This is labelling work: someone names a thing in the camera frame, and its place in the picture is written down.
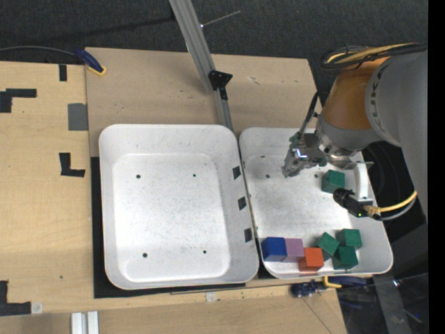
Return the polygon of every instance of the empty white tray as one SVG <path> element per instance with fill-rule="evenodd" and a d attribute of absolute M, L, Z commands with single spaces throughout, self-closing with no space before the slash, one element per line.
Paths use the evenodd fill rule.
<path fill-rule="evenodd" d="M 235 135 L 112 125 L 99 138 L 105 270 L 122 289 L 243 283 L 258 270 Z"/>
<path fill-rule="evenodd" d="M 241 158 L 258 240 L 261 242 L 266 237 L 301 238 L 304 247 L 312 247 L 324 232 L 335 237 L 341 229 L 358 229 L 363 243 L 357 251 L 359 264 L 351 270 L 335 270 L 329 259 L 318 273 L 313 274 L 300 272 L 296 262 L 264 261 L 265 268 L 281 279 L 387 272 L 392 266 L 393 255 L 383 222 L 356 218 L 335 203 L 332 194 L 321 191 L 323 175 L 329 169 L 338 168 L 328 164 L 284 178 L 281 167 L 289 148 L 289 138 L 297 130 L 251 128 L 240 136 Z M 362 155 L 356 154 L 354 160 L 363 161 Z M 345 173 L 345 187 L 354 189 L 353 171 L 341 171 Z M 373 198 L 369 179 L 367 182 L 369 197 Z"/>

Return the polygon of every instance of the orange block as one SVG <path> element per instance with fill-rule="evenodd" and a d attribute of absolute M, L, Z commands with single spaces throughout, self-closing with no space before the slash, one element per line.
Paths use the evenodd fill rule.
<path fill-rule="evenodd" d="M 305 256 L 298 261 L 301 272 L 317 272 L 325 265 L 321 248 L 305 248 Z"/>

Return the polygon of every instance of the metal pole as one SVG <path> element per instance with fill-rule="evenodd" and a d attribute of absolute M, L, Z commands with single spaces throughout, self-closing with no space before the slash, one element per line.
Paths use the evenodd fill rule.
<path fill-rule="evenodd" d="M 168 0 L 175 13 L 179 28 L 181 29 L 188 51 L 193 57 L 196 68 L 200 73 L 204 88 L 213 93 L 216 102 L 216 111 L 220 124 L 233 130 L 230 118 L 229 104 L 224 100 L 218 90 L 214 90 L 209 81 L 209 73 L 215 70 L 209 47 L 202 33 L 201 25 L 197 20 L 195 9 L 191 0 Z"/>

